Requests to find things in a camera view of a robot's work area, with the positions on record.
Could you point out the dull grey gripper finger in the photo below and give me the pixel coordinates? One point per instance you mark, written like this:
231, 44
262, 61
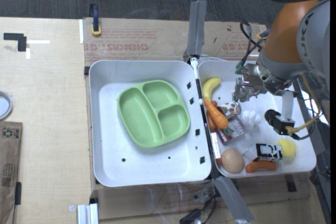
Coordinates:
237, 94
249, 94

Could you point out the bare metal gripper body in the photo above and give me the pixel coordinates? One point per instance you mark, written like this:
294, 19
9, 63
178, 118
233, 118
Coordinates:
253, 74

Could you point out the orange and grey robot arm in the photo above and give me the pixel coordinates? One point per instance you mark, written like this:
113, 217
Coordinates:
284, 34

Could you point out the small printed white can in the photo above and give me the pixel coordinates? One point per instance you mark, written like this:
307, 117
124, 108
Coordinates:
231, 109

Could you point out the white crumpled lump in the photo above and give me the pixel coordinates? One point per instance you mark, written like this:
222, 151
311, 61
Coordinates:
250, 118

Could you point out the orange carrot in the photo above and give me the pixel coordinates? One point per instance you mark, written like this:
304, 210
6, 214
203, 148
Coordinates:
217, 115

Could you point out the yellow banana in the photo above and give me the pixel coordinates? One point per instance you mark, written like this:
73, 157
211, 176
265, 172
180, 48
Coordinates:
209, 86

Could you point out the dark red printed packet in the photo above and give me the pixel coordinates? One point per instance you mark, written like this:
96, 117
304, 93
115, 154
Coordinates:
232, 131

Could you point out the white plastic tray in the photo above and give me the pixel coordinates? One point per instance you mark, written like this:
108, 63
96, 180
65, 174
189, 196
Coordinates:
147, 165
265, 136

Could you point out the red and white flat packet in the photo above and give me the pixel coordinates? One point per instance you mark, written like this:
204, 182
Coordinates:
215, 145

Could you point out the black and white carton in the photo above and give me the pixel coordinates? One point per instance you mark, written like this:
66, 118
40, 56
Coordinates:
270, 152

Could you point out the yellow rounded lump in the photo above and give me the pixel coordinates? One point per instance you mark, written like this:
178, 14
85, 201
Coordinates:
287, 147

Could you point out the brown round bread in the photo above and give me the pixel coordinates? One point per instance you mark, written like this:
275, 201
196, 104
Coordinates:
232, 160

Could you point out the orange sausage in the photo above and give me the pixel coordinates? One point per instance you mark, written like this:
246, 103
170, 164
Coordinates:
261, 166

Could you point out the green divided plate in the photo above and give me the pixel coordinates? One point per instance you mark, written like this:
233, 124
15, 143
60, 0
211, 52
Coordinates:
147, 115

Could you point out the brown cardboard board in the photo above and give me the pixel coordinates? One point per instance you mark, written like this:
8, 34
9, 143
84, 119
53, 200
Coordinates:
147, 39

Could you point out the brown paper bag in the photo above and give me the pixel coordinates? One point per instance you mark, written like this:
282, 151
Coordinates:
9, 165

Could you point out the black cylinder on white bracket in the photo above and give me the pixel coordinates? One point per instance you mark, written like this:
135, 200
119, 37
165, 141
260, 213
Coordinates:
281, 123

